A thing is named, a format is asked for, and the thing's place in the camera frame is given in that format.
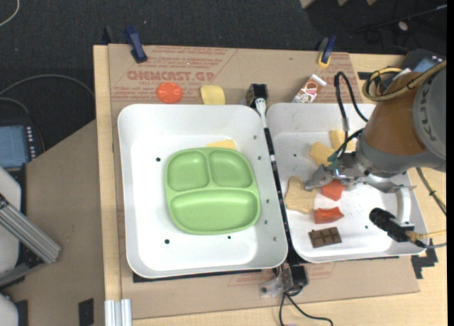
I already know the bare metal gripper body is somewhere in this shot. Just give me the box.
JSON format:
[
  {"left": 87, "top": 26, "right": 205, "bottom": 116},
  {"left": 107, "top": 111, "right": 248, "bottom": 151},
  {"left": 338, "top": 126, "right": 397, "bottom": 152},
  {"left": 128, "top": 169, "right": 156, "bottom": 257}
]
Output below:
[{"left": 328, "top": 152, "right": 391, "bottom": 191}]

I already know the orange wedge piece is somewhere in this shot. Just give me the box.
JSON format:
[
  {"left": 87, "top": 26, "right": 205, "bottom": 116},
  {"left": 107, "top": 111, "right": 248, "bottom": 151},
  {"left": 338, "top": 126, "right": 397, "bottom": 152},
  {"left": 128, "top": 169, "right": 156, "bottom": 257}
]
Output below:
[
  {"left": 320, "top": 179, "right": 345, "bottom": 201},
  {"left": 312, "top": 206, "right": 345, "bottom": 225}
]

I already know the beige toast slice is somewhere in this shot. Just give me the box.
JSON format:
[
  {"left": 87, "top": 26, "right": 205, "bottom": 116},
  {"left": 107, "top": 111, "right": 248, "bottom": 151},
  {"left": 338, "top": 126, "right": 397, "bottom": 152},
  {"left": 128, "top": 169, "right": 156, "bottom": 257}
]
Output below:
[{"left": 284, "top": 175, "right": 318, "bottom": 215}]

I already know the thin black and white rod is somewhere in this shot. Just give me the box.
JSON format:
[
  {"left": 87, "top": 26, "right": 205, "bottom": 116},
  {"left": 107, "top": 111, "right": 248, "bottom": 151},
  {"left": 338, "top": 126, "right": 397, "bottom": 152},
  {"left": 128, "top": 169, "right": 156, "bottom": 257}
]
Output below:
[{"left": 255, "top": 99, "right": 294, "bottom": 251}]

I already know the white plastic tray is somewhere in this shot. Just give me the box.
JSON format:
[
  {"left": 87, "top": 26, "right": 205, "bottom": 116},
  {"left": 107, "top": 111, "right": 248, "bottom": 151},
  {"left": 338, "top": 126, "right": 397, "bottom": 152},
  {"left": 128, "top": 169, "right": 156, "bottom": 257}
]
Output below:
[
  {"left": 116, "top": 103, "right": 289, "bottom": 279},
  {"left": 265, "top": 101, "right": 430, "bottom": 264}
]

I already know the brown chocolate bar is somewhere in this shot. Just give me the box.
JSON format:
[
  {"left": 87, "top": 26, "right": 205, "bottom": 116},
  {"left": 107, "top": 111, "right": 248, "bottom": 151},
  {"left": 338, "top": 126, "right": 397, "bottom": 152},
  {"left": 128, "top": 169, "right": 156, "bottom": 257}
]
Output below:
[{"left": 307, "top": 226, "right": 343, "bottom": 249}]

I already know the white and brown carton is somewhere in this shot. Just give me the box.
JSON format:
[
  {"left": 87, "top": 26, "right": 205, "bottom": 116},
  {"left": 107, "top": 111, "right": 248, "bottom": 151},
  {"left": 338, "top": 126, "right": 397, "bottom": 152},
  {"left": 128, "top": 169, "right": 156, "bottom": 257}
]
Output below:
[{"left": 291, "top": 73, "right": 328, "bottom": 105}]

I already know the yellow cheese slice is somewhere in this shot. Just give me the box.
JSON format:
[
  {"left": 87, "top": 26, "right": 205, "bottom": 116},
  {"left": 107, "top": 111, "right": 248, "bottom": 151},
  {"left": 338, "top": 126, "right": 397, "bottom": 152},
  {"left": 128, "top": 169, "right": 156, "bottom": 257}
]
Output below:
[{"left": 205, "top": 137, "right": 238, "bottom": 152}]

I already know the green divided plate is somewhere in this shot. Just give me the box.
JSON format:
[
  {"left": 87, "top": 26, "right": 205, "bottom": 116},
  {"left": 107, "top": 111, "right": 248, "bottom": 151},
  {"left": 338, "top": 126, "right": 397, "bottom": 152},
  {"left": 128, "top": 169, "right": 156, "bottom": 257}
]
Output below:
[{"left": 163, "top": 147, "right": 262, "bottom": 236}]

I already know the pale yellow curved slice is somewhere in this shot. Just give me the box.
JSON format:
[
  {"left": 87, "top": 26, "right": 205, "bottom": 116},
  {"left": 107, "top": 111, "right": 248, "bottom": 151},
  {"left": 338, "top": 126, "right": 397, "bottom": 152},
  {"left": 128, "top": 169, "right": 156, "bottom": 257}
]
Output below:
[{"left": 199, "top": 84, "right": 228, "bottom": 106}]

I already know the brown cardboard board red print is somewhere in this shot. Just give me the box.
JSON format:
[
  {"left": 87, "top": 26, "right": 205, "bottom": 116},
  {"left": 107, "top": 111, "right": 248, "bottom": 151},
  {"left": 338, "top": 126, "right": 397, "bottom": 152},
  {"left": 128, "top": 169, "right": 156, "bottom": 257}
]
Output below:
[{"left": 107, "top": 43, "right": 421, "bottom": 320}]

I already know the orange round disc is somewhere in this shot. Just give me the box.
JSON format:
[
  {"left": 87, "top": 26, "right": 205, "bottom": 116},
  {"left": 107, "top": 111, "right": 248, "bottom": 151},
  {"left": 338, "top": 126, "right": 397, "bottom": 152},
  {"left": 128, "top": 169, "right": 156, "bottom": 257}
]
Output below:
[{"left": 155, "top": 81, "right": 184, "bottom": 104}]

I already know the black cylinder on white bracket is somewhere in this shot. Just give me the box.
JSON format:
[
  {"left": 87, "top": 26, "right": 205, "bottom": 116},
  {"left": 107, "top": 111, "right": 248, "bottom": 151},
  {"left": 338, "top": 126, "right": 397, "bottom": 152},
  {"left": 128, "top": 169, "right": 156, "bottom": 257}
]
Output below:
[{"left": 368, "top": 179, "right": 418, "bottom": 244}]

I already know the black block with thin wires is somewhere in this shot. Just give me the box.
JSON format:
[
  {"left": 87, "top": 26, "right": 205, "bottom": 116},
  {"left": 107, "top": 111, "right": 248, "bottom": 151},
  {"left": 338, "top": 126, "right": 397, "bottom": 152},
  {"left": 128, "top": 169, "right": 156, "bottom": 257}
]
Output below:
[
  {"left": 288, "top": 264, "right": 310, "bottom": 288},
  {"left": 247, "top": 82, "right": 270, "bottom": 106}
]

